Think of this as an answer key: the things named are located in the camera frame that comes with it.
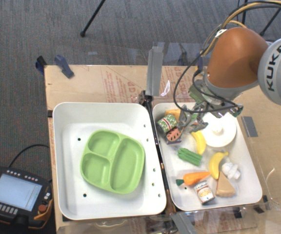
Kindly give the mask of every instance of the green divided plate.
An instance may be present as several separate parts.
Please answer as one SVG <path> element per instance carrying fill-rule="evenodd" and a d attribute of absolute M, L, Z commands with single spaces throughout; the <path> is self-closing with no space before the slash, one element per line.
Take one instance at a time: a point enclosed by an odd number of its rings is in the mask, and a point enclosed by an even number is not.
<path fill-rule="evenodd" d="M 97 130 L 85 145 L 80 171 L 96 187 L 127 194 L 137 188 L 144 162 L 141 143 L 114 131 Z"/>

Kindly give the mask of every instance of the can label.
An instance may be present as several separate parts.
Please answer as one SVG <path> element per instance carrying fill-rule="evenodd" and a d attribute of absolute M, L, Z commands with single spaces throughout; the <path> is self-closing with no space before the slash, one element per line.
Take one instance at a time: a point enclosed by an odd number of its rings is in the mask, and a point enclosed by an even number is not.
<path fill-rule="evenodd" d="M 204 204 L 206 202 L 209 202 L 210 200 L 214 199 L 214 195 L 208 186 L 207 181 L 202 181 L 194 186 L 195 192 L 198 195 L 198 198 L 201 202 L 201 204 Z"/>
<path fill-rule="evenodd" d="M 163 133 L 169 132 L 171 129 L 175 128 L 178 121 L 176 120 L 175 116 L 172 114 L 166 115 L 162 119 L 160 119 L 157 124 L 159 130 Z"/>

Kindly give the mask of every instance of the green can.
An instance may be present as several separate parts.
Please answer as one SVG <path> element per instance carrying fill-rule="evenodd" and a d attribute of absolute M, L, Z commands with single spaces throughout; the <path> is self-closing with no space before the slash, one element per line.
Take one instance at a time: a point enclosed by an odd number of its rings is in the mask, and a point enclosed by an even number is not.
<path fill-rule="evenodd" d="M 157 127 L 158 130 L 164 134 L 169 132 L 171 129 L 175 128 L 178 121 L 172 114 L 164 116 L 162 119 L 158 120 Z"/>

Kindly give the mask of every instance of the gray floor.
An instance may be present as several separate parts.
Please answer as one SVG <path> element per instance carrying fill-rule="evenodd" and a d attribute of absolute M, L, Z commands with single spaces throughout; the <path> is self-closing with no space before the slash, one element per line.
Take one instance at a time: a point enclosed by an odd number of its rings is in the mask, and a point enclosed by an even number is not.
<path fill-rule="evenodd" d="M 43 56 L 47 64 L 55 64 L 55 55 L 61 54 L 69 64 L 147 65 L 148 51 L 162 46 L 163 64 L 178 65 L 180 45 L 191 61 L 212 30 L 244 3 L 106 0 L 81 37 L 100 1 L 0 0 L 0 166 L 8 166 L 31 144 L 49 144 L 44 77 L 35 68 L 37 57 Z M 248 11 L 245 25 L 259 33 L 276 11 Z M 263 37 L 269 41 L 281 38 L 281 12 Z M 50 178 L 48 148 L 31 148 L 13 167 Z M 0 234 L 14 233 L 0 223 Z M 44 229 L 28 233 L 55 233 L 54 213 Z"/>

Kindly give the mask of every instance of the white tray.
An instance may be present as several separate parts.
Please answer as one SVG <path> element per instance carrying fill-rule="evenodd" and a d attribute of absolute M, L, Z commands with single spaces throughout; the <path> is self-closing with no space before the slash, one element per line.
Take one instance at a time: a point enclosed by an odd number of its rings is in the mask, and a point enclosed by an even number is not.
<path fill-rule="evenodd" d="M 156 215 L 166 205 L 160 163 L 148 111 L 135 103 L 64 102 L 53 110 L 58 202 L 72 220 Z M 145 163 L 137 188 L 116 194 L 87 183 L 80 160 L 90 135 L 99 129 L 138 140 Z"/>
<path fill-rule="evenodd" d="M 194 103 L 178 103 L 180 106 L 187 105 L 192 109 Z M 160 103 L 153 109 L 153 117 L 155 122 L 164 117 L 165 110 L 177 109 L 174 103 Z M 205 209 L 213 209 L 219 207 L 228 207 L 244 204 L 253 204 L 258 202 L 262 197 L 262 188 L 259 182 L 255 167 L 252 163 L 251 156 L 243 138 L 240 126 L 236 118 L 235 123 L 237 132 L 234 140 L 223 148 L 212 148 L 207 146 L 203 154 L 201 165 L 199 167 L 190 164 L 187 161 L 181 160 L 177 156 L 177 150 L 180 147 L 188 148 L 196 152 L 196 141 L 191 134 L 182 135 L 182 142 L 178 144 L 167 145 L 164 136 L 158 132 L 161 155 L 164 162 L 167 181 L 170 188 L 170 194 L 174 204 L 183 211 L 197 211 Z M 217 151 L 228 151 L 228 158 L 224 158 L 220 165 L 230 161 L 239 165 L 241 176 L 238 180 L 231 180 L 232 185 L 236 189 L 236 194 L 232 197 L 216 196 L 214 200 L 201 204 L 193 186 L 176 184 L 176 179 L 182 179 L 186 173 L 197 171 L 208 171 L 208 163 L 211 156 Z M 212 192 L 215 193 L 217 181 L 211 176 L 206 179 Z"/>

